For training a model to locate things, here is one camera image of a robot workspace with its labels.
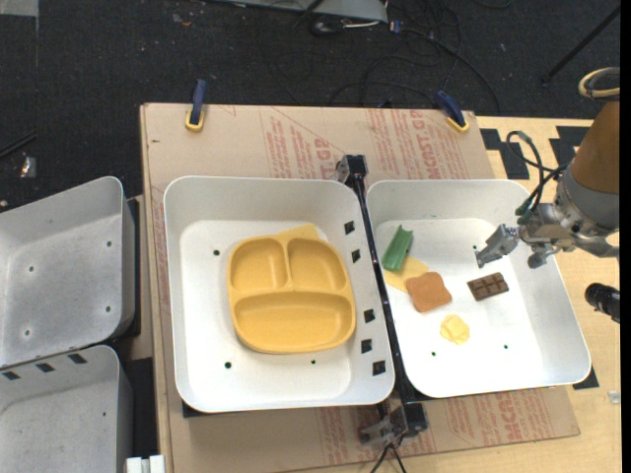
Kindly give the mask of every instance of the white bin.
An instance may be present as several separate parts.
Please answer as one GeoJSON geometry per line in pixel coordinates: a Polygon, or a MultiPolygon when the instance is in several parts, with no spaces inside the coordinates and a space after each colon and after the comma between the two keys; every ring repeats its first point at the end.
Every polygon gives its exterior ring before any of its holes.
{"type": "Polygon", "coordinates": [[[110,347],[0,372],[3,473],[122,473],[132,428],[131,387],[110,347]]]}
{"type": "Polygon", "coordinates": [[[135,307],[134,225],[104,177],[0,215],[0,369],[123,333],[135,307]]]}
{"type": "Polygon", "coordinates": [[[387,286],[405,372],[431,397],[563,385],[585,379],[591,359],[554,258],[527,266],[530,248],[478,268],[500,224],[514,226],[527,191],[509,180],[388,180],[367,193],[379,256],[396,228],[413,231],[409,254],[440,273],[450,304],[419,313],[407,293],[387,286]],[[501,272],[509,292],[477,302],[467,282],[501,272]],[[468,324],[461,345],[440,334],[455,313],[468,324]]]}
{"type": "Polygon", "coordinates": [[[368,405],[390,395],[394,372],[386,322],[352,190],[331,180],[188,176],[168,187],[165,216],[175,382],[186,404],[218,413],[368,405]],[[304,224],[315,225],[344,260],[355,332],[343,345],[320,352],[255,352],[240,342],[230,316],[231,248],[304,224]]]}

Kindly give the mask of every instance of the dark floor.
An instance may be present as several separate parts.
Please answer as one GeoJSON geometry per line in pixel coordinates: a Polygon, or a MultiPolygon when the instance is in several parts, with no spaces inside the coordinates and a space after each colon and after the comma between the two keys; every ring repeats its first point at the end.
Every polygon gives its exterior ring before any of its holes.
{"type": "Polygon", "coordinates": [[[620,18],[540,78],[620,0],[391,0],[388,26],[316,37],[312,17],[199,0],[39,0],[0,16],[0,212],[99,176],[142,190],[138,108],[189,101],[432,107],[444,89],[479,115],[593,118],[579,80],[619,66],[620,18]],[[25,157],[35,177],[21,178],[25,157]]]}

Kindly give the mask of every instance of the yellow divided plate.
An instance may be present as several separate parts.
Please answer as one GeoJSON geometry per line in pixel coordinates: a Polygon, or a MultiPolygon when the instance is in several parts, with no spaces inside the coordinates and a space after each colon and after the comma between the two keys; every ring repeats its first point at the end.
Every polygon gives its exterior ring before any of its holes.
{"type": "Polygon", "coordinates": [[[255,351],[331,349],[355,330],[344,262],[310,225],[241,241],[230,254],[228,295],[237,334],[255,351]]]}

